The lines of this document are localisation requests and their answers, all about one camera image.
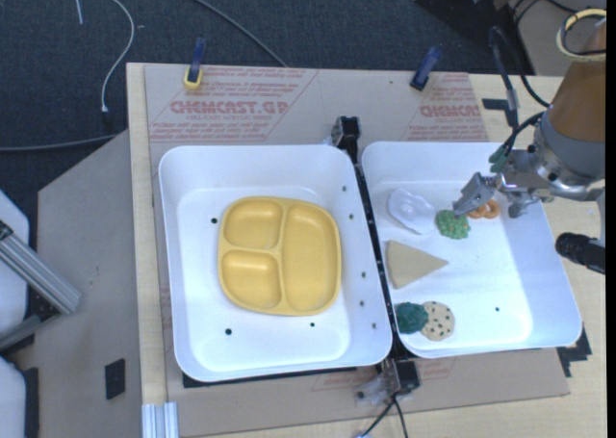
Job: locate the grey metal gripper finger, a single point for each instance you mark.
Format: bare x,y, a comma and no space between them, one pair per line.
476,193
521,205

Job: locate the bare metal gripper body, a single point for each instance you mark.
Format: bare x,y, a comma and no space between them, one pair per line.
527,171

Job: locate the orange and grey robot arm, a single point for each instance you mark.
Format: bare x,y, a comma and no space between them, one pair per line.
580,89

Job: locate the orange pretzel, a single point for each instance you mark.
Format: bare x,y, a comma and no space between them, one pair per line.
490,211

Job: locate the green grapes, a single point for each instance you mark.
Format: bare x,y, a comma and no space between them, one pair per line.
453,226

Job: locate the white flat lumpy piece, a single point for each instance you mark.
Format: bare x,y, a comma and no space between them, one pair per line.
409,209

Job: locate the white plastic tray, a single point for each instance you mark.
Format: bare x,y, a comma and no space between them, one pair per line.
505,282
269,344

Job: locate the beige triangular slice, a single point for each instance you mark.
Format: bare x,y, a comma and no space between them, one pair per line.
409,263

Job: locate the thin black and white rod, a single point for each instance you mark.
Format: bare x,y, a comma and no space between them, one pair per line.
373,234

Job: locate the beige chocolate chip biscuit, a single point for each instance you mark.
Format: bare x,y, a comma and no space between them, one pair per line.
439,323

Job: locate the dark green broccoli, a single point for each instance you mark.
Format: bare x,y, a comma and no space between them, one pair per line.
411,316

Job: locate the yellow divided plate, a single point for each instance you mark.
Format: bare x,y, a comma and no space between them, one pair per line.
308,258

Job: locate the brown cardboard board red print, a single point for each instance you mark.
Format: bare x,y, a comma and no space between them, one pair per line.
298,109

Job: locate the black cylinder on white bracket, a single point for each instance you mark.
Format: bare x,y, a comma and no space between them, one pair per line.
580,250

